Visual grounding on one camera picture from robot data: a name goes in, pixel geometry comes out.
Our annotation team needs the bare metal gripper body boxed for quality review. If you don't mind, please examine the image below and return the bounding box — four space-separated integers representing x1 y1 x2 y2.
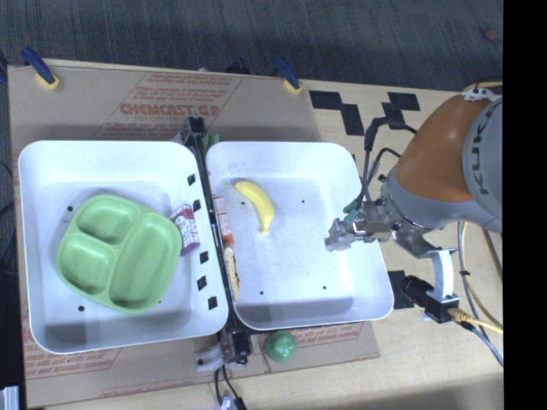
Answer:
349 200 433 260

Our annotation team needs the white plastic tray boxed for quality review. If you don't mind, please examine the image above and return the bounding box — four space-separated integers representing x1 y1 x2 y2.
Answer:
204 140 395 332
17 139 230 355

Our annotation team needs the yellow banana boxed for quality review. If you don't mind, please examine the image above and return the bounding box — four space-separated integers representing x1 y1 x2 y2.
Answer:
233 179 275 236

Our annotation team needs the tan biscuit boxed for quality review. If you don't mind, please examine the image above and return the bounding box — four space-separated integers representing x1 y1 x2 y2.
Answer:
224 246 242 302

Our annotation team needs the orange and white carton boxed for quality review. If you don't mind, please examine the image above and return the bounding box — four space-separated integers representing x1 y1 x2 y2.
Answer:
212 195 236 246

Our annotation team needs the green round toy fruit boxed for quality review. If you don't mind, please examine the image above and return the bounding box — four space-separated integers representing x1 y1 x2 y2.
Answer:
264 330 299 364

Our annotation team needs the green divided plate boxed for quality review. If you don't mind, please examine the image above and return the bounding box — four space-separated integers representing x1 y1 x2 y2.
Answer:
54 193 184 314

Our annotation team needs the brown cardboard board red print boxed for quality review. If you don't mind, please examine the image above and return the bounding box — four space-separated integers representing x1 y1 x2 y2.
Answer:
7 57 382 409

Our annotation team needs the black cylinder on white bracket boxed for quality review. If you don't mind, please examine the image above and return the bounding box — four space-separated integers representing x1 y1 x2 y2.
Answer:
401 248 462 325

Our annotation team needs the black block with thin wires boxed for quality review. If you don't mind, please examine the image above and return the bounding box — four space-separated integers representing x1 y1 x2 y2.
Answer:
221 330 254 365
186 116 207 145

